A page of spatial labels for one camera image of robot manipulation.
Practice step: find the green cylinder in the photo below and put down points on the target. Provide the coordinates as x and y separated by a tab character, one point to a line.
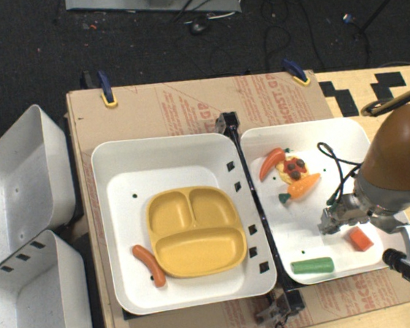
312	266

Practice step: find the white plastic tray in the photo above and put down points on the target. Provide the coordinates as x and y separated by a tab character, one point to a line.
174	155
300	229

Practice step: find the brown cardboard board red print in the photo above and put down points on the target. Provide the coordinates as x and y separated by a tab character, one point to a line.
183	103

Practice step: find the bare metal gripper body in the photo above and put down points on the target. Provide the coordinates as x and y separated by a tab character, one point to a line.
349	207

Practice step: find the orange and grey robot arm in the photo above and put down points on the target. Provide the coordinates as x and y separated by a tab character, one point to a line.
395	152

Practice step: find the red-orange carrot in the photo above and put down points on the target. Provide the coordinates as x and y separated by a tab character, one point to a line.
269	161

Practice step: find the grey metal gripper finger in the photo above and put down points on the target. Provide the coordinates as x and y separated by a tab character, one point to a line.
355	220
327	223

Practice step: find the orange block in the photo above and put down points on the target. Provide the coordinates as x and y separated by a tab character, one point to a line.
360	239

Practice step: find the light orange carrot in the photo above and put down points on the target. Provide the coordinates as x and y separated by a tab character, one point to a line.
303	186

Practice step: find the pizza slice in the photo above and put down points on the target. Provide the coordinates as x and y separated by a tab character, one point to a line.
293	168

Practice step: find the yellow divided plate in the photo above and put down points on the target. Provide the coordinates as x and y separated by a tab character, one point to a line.
200	248

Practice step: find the orange sausage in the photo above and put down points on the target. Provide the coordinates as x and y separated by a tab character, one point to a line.
148	261

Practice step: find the thin black rod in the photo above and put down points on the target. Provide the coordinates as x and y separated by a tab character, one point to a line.
259	205

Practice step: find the black cylinder on white bracket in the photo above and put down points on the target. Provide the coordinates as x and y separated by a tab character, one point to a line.
396	259

